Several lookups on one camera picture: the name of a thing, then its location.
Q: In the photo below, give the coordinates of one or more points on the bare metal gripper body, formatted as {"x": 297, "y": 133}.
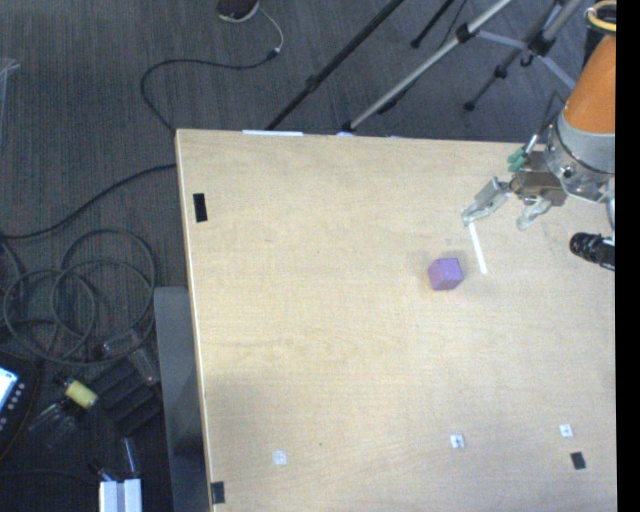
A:
{"x": 542, "y": 185}

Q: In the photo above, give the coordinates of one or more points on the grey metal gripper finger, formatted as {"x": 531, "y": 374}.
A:
{"x": 533, "y": 212}
{"x": 484, "y": 202}

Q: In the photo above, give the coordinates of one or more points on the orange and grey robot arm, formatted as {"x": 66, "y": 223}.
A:
{"x": 595, "y": 90}

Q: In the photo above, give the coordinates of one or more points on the purple cube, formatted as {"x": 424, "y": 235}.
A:
{"x": 445, "y": 274}

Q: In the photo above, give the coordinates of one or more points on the silver tripod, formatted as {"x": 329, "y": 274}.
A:
{"x": 450, "y": 45}

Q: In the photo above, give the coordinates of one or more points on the pale wooden board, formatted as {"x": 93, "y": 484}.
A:
{"x": 350, "y": 350}

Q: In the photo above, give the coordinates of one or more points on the black stand pole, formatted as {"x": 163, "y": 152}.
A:
{"x": 335, "y": 65}

